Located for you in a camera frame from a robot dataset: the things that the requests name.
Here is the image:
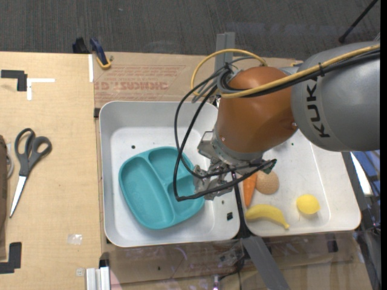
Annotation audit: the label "brown cardboard board red print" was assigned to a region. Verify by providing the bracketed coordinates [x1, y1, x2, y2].
[92, 51, 365, 285]

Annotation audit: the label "orange carrot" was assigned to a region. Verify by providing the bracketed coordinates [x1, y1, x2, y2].
[242, 171, 259, 209]

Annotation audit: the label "black stand leg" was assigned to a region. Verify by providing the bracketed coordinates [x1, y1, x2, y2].
[338, 0, 381, 44]

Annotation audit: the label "grey handled scissors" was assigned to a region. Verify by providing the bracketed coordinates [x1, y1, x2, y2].
[8, 127, 53, 219]

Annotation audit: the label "yellow banana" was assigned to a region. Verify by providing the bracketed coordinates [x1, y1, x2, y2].
[244, 204, 290, 231]

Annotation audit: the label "teal divided plate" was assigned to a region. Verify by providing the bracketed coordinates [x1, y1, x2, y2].
[118, 146, 207, 230]

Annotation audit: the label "tan round bread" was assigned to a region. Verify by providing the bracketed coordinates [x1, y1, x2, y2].
[255, 169, 280, 196]

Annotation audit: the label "yellow lemon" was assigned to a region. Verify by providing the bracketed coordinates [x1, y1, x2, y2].
[296, 193, 322, 216]

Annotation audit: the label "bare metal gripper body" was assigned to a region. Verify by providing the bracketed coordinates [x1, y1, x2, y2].
[192, 158, 252, 201]

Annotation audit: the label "white plastic tray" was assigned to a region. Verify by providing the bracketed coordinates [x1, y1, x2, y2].
[238, 127, 362, 238]
[99, 100, 241, 248]

